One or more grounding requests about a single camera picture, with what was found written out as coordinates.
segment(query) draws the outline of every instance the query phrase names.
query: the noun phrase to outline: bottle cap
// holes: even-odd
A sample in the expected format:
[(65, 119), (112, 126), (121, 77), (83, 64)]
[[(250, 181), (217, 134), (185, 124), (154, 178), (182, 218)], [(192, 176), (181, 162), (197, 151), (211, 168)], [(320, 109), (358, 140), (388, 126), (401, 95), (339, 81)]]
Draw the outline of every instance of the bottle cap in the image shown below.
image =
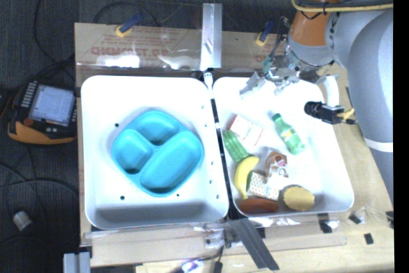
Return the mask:
[(278, 120), (280, 117), (281, 117), (281, 114), (280, 114), (280, 113), (277, 113), (277, 114), (273, 115), (273, 117), (271, 117), (271, 119), (272, 119), (273, 121), (275, 121), (275, 120)]

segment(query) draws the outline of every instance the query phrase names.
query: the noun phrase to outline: banana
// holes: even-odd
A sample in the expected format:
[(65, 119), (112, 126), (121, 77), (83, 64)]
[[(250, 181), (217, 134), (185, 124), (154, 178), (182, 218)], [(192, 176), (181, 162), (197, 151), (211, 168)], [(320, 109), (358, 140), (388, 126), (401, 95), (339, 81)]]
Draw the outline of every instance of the banana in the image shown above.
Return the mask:
[(256, 156), (248, 156), (238, 163), (235, 172), (235, 186), (240, 191), (243, 199), (247, 199), (247, 178), (252, 169), (256, 167), (259, 162), (259, 158)]

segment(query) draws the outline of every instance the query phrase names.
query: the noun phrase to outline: bottle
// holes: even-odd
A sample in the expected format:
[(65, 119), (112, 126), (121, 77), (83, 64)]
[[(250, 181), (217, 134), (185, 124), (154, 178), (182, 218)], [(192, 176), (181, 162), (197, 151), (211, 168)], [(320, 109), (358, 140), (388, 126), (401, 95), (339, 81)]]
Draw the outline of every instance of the bottle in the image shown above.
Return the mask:
[(235, 163), (239, 163), (249, 156), (233, 131), (223, 132), (223, 143)]
[(290, 153), (296, 155), (305, 149), (305, 144), (301, 141), (300, 136), (290, 124), (282, 120), (280, 114), (273, 115), (272, 120), (275, 123), (277, 133), (286, 144)]

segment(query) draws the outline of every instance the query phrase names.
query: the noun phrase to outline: blue bowl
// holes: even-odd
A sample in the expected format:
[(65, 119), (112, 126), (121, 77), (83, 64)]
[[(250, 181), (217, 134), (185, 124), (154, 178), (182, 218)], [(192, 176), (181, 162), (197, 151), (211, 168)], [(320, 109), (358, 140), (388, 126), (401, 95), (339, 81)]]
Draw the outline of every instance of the blue bowl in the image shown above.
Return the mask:
[(158, 110), (132, 120), (114, 140), (111, 153), (123, 174), (155, 197), (180, 188), (205, 156), (201, 140), (192, 131)]

